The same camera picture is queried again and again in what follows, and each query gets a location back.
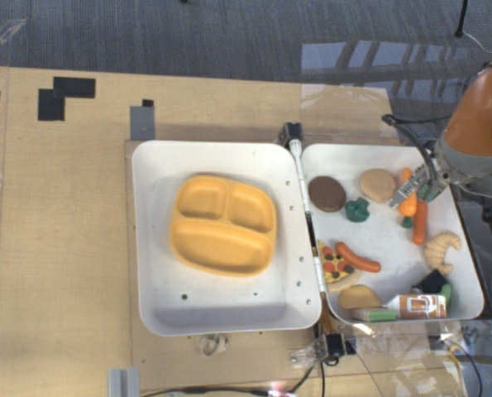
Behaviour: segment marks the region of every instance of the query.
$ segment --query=metal hinge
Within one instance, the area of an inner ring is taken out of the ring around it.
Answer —
[[[312,212],[310,211],[310,197],[308,196],[308,188],[304,178],[303,165],[301,163],[301,155],[303,154],[303,149],[301,146],[302,139],[303,128],[300,123],[285,123],[279,134],[280,144],[286,147],[294,157],[297,176],[299,178],[301,198],[303,200],[304,215],[306,216],[306,222],[308,224],[308,234],[310,236],[310,246],[312,247],[313,264],[315,265],[315,273],[318,279],[318,288],[319,292],[323,293],[326,292],[327,286],[325,284],[324,274],[322,272],[321,257],[318,254],[318,244],[315,241]]]

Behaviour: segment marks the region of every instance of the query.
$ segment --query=orange plate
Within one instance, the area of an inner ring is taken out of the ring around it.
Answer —
[[[170,246],[183,263],[213,274],[253,276],[273,258],[277,217],[271,198],[243,182],[199,175],[174,201]]]

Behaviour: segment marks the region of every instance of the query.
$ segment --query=toy sausage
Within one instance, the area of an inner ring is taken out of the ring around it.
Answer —
[[[380,272],[381,264],[377,261],[368,261],[363,257],[358,256],[352,251],[344,242],[338,242],[336,244],[336,253],[341,256],[346,263],[354,266],[355,268],[366,270],[367,272]]]

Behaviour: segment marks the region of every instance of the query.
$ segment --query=wooden table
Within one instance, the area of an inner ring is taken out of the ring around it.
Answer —
[[[52,88],[54,76],[94,78],[96,96],[67,98],[64,122],[40,122],[38,89]],[[336,133],[338,141],[356,135],[358,142],[390,143],[395,134],[380,121],[390,112],[385,91],[38,69],[10,69],[7,80],[0,396],[103,396],[108,369],[128,366],[140,367],[143,390],[300,378],[303,371],[289,368],[288,350],[307,344],[309,330],[231,334],[229,350],[206,359],[200,337],[157,337],[142,327],[130,292],[130,106],[154,100],[160,139],[273,141],[285,122],[301,122],[310,141],[332,141]],[[392,390],[391,377],[403,365],[391,355],[408,348],[417,360],[428,351],[425,327],[376,332],[394,337],[394,346],[367,347],[367,356],[386,367],[369,375],[365,348],[344,357],[327,370],[337,395]],[[320,381],[302,390],[317,393]]]

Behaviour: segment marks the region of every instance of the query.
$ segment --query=label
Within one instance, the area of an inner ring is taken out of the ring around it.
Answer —
[[[446,298],[440,294],[401,294],[387,305],[402,319],[443,319]]]

